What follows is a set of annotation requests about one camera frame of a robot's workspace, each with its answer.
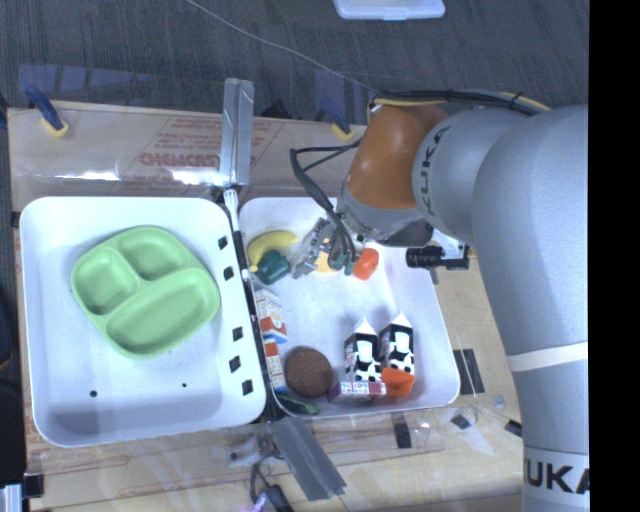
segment yellow banana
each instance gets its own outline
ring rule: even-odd
[[[268,251],[289,247],[298,241],[298,235],[291,231],[277,230],[268,231],[255,237],[247,246],[247,257],[249,258],[249,270],[258,270],[258,263]]]

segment green divided plate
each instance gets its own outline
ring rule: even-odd
[[[128,229],[85,253],[73,267],[71,288],[104,337],[139,359],[185,341],[220,307],[209,271],[157,226]]]

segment orange toy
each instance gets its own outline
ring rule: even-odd
[[[352,274],[358,279],[366,281],[376,271],[379,262],[380,254],[378,251],[371,247],[366,247],[362,251],[362,256],[358,258],[358,261],[353,266]]]
[[[391,398],[404,398],[409,396],[415,376],[402,370],[385,367],[382,369],[382,382],[387,386],[387,396]]]

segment kuka logo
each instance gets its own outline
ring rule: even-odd
[[[554,468],[550,462],[532,462],[531,459],[524,459],[524,482],[533,487],[546,488],[549,491],[560,489],[570,494],[585,494],[590,492],[589,468],[584,468],[578,484],[575,488],[572,488],[567,480],[570,481],[575,478],[575,476],[571,474],[571,472],[575,473],[574,470],[575,468],[573,466],[563,465],[559,468]]]
[[[436,149],[438,148],[438,144],[440,144],[440,141],[442,140],[442,136],[445,134],[445,132],[449,128],[451,128],[451,126],[445,126],[444,128],[441,128],[440,130],[438,130],[438,132],[434,135],[433,146],[430,146],[430,145],[427,146],[427,149],[425,151],[425,157],[424,157],[424,160],[422,161],[422,170],[420,171],[420,177],[423,180],[423,185],[420,187],[420,192],[422,194],[422,202],[426,206],[427,211],[434,216],[435,216],[435,213],[433,213],[433,211],[431,210],[431,196],[429,195],[429,168],[431,167],[431,158],[433,157],[433,154],[436,152]]]

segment blue clamp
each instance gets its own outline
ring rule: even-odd
[[[338,106],[328,96],[323,96],[318,102],[321,114],[327,114],[332,121],[331,128],[335,134],[343,140],[350,140],[353,137],[353,132],[347,121],[347,115],[344,108]]]
[[[56,137],[64,137],[69,130],[69,125],[60,118],[47,95],[35,85],[27,85],[24,93],[31,104],[42,114],[42,124],[47,131]]]

